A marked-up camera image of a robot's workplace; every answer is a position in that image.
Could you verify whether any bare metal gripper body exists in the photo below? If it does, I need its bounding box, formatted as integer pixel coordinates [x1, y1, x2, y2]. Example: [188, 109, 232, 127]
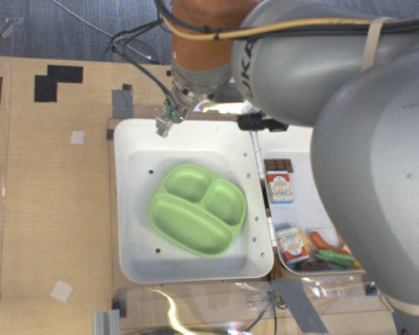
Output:
[165, 77, 211, 122]

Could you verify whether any thin black and white rod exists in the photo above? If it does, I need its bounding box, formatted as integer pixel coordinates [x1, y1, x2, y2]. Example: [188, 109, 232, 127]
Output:
[250, 131, 279, 249]

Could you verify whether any green divided plate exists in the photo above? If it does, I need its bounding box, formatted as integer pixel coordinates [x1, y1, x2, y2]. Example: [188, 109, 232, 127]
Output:
[147, 163, 248, 259]

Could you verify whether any white plastic tray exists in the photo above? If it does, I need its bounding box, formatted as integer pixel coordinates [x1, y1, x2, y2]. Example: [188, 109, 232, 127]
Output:
[113, 118, 275, 285]
[256, 124, 367, 276]

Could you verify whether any brown chocolate bar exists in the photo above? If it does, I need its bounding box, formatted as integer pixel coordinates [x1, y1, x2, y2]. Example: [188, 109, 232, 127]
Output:
[264, 158, 294, 173]
[295, 260, 331, 271]

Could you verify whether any red white and blue carton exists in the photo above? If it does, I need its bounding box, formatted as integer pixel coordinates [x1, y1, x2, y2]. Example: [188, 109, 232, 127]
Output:
[274, 225, 310, 267]
[265, 170, 295, 204]

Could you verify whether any yellow cheese wedge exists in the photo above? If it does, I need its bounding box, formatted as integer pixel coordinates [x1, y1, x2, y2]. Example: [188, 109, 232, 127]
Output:
[298, 230, 317, 258]

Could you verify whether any orange sausage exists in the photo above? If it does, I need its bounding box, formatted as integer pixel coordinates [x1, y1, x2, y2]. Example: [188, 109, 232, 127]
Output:
[309, 231, 352, 256]

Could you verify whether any green vegetable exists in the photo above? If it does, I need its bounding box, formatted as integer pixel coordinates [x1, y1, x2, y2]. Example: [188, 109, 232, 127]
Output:
[314, 249, 356, 269]

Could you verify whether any yellow banana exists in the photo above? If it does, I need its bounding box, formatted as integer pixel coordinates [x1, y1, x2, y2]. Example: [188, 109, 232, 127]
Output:
[341, 244, 363, 269]

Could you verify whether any black cylinder on white bracket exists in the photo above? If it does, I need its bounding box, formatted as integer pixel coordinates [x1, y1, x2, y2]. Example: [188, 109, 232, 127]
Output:
[194, 99, 289, 133]

